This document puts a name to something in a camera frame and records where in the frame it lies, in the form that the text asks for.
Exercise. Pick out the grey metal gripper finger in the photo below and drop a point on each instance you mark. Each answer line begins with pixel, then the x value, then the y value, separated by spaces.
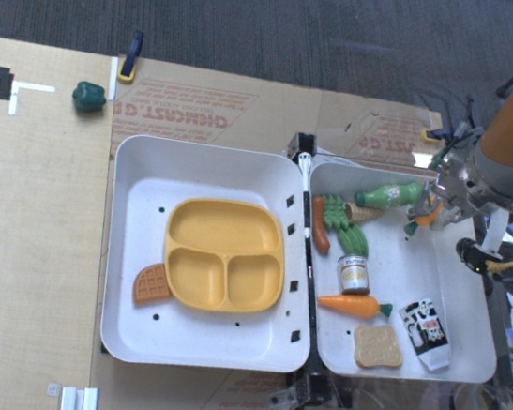
pixel 448 218
pixel 420 199

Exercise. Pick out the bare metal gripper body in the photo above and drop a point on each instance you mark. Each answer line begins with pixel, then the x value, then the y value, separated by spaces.
pixel 458 185

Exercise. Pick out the small orange carrot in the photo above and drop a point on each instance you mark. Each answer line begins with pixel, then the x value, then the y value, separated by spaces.
pixel 427 217

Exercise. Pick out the green bottle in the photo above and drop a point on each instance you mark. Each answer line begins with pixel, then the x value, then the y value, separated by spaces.
pixel 388 195

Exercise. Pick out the white plastic tray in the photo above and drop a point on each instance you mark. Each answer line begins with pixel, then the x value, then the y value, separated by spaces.
pixel 200 338
pixel 418 269

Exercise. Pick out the tan ice cream cone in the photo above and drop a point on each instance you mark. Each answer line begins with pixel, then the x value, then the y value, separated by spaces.
pixel 362 212

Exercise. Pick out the green ridged toy vegetable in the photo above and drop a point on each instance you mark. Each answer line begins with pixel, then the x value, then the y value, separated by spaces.
pixel 351 236

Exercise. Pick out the small labelled can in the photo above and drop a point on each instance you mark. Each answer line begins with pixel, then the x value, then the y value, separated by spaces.
pixel 353 274

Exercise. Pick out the red sausage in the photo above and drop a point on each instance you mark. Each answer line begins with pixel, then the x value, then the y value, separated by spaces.
pixel 320 227

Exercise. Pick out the black and white milk carton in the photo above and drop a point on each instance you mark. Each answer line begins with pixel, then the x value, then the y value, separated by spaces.
pixel 425 332

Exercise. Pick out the large orange carrot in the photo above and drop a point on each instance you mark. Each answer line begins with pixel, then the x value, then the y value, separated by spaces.
pixel 351 304

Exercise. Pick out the tan bread slice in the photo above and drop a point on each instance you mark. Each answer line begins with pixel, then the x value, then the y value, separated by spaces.
pixel 377 347

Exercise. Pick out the yellow divided plate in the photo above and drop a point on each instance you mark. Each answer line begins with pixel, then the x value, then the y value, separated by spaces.
pixel 227 224

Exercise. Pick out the brown cardboard board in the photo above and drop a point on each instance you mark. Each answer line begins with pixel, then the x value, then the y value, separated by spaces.
pixel 213 108

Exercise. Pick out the brown waffle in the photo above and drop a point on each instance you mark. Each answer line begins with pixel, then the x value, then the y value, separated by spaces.
pixel 149 285

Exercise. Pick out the green bell pepper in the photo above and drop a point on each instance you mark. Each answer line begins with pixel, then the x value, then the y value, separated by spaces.
pixel 89 96

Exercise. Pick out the black cylinder on white bracket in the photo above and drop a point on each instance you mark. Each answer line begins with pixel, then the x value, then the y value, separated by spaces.
pixel 472 252

